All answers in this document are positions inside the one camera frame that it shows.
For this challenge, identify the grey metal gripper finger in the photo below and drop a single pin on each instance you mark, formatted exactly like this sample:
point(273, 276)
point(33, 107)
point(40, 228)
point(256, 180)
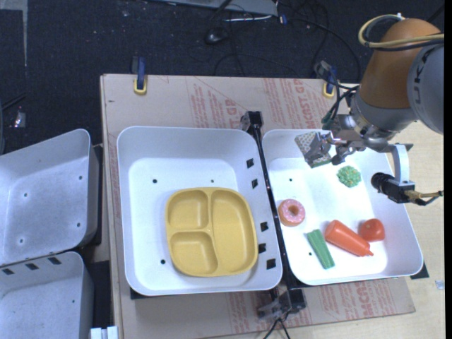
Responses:
point(318, 148)
point(339, 155)

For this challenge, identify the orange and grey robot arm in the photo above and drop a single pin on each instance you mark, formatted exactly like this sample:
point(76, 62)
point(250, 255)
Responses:
point(388, 76)

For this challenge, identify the green peas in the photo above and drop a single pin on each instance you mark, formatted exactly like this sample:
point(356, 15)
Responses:
point(349, 177)

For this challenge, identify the green and white patterned carton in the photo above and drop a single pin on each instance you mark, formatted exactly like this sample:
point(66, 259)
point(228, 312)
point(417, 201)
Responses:
point(303, 143)

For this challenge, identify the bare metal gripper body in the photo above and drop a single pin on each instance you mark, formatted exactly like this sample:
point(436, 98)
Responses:
point(356, 132)

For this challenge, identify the red tomato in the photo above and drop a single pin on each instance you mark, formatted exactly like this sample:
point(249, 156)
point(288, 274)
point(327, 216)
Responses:
point(372, 231)

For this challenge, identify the black cylinder on white bracket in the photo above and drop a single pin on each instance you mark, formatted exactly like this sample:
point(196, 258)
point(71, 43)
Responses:
point(397, 185)

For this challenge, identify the white plastic tray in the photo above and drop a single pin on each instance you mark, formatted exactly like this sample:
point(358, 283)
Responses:
point(318, 189)
point(42, 196)
point(148, 175)
point(39, 302)

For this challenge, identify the green celery stick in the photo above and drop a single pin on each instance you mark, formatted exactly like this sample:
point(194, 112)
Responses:
point(320, 249)

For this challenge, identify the brown cardboard board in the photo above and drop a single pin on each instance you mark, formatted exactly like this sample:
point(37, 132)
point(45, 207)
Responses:
point(169, 101)

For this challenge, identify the pink doughnut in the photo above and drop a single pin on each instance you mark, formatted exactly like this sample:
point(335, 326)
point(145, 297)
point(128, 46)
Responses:
point(284, 214)

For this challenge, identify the thin black rod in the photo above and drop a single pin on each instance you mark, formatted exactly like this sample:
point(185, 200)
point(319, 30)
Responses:
point(273, 203)

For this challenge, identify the orange squeeze bottle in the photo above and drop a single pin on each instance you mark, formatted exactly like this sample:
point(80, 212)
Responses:
point(344, 238)

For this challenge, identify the yellow divided plate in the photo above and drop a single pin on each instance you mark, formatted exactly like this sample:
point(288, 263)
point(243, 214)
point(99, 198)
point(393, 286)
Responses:
point(226, 231)

